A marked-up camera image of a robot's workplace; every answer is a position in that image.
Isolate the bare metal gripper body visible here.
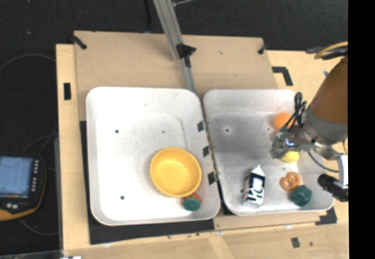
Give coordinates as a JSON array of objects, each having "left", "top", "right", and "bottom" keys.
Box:
[{"left": 281, "top": 126, "right": 318, "bottom": 154}]

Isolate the yellow ball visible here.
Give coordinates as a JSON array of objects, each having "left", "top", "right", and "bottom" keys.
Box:
[{"left": 279, "top": 149, "right": 301, "bottom": 163}]

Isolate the orange ball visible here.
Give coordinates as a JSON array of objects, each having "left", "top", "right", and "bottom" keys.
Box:
[{"left": 274, "top": 112, "right": 294, "bottom": 131}]

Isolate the white plastic tray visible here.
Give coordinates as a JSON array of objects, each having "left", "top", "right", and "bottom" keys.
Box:
[
  {"left": 202, "top": 88, "right": 336, "bottom": 217},
  {"left": 85, "top": 86, "right": 221, "bottom": 226}
]

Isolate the orange pretzel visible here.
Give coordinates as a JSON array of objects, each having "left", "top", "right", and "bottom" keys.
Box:
[{"left": 279, "top": 172, "right": 302, "bottom": 192}]

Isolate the black and white carton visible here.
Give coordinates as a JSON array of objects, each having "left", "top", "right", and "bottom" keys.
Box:
[{"left": 241, "top": 164, "right": 266, "bottom": 209}]

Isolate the green broccoli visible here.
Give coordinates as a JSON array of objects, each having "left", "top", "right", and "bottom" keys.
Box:
[{"left": 289, "top": 185, "right": 313, "bottom": 207}]

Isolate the thin black and white rod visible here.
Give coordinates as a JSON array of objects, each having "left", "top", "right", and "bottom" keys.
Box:
[{"left": 200, "top": 100, "right": 222, "bottom": 191}]

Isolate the green and orange toy vegetable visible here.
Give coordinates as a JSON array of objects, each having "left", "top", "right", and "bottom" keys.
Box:
[{"left": 180, "top": 192, "right": 203, "bottom": 212}]

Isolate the yellow bowl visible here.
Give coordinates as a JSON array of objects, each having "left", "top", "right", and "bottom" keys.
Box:
[{"left": 149, "top": 146, "right": 203, "bottom": 198}]

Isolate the brown cardboard board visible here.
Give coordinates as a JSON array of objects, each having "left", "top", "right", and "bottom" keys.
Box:
[{"left": 73, "top": 30, "right": 329, "bottom": 231}]

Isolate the black cylinder on white bracket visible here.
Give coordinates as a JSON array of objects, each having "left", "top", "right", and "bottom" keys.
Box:
[{"left": 318, "top": 154, "right": 349, "bottom": 203}]

